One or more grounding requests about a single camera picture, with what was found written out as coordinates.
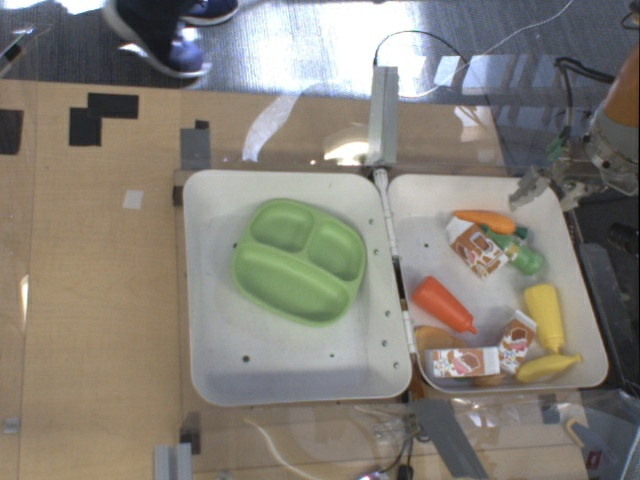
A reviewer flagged white plastic tray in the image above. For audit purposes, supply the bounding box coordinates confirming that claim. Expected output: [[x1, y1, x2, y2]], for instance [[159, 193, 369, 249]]
[[386, 173, 611, 396], [181, 168, 414, 409]]

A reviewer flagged green divided plate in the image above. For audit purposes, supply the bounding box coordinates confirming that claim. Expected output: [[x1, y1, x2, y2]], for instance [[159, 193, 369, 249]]
[[230, 197, 369, 328]]

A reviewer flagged green bottle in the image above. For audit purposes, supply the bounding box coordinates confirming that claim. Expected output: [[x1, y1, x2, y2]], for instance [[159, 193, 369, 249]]
[[480, 223, 546, 276]]

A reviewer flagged brown biscuit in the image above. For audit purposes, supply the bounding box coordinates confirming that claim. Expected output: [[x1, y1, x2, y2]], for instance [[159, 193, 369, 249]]
[[471, 372, 508, 389]]

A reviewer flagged thin black and white rod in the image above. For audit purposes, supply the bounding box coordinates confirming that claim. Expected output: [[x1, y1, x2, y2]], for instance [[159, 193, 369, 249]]
[[373, 167, 418, 355]]

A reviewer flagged brown and white carton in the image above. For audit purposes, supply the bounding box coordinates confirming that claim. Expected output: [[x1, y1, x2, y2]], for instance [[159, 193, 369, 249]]
[[424, 346, 502, 380], [496, 309, 538, 376], [445, 216, 509, 281]]

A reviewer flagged pale wood board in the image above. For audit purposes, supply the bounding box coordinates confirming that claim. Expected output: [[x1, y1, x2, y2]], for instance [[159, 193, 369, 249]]
[[0, 79, 592, 480]]

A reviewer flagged yellow bottle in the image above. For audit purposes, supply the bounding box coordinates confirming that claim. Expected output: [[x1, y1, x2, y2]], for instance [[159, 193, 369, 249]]
[[522, 283, 566, 355]]

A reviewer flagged person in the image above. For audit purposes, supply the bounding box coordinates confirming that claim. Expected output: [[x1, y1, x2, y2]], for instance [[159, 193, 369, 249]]
[[101, 0, 241, 80]]

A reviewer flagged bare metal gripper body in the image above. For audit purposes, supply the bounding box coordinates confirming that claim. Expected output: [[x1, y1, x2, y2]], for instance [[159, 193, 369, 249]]
[[548, 136, 640, 197]]

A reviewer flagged orange carrot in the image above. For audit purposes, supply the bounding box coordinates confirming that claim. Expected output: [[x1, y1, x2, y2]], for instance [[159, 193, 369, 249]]
[[451, 209, 517, 236]]

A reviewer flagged tan round bread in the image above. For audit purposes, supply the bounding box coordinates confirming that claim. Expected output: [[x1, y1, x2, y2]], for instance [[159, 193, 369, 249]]
[[413, 324, 469, 357]]

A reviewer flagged orange bottle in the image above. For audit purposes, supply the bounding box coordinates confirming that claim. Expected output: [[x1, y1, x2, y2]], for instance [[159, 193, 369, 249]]
[[410, 275, 478, 336]]

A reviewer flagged yellow banana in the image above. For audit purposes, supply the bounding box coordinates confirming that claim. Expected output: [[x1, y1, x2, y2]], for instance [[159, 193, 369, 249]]
[[514, 352, 583, 385]]

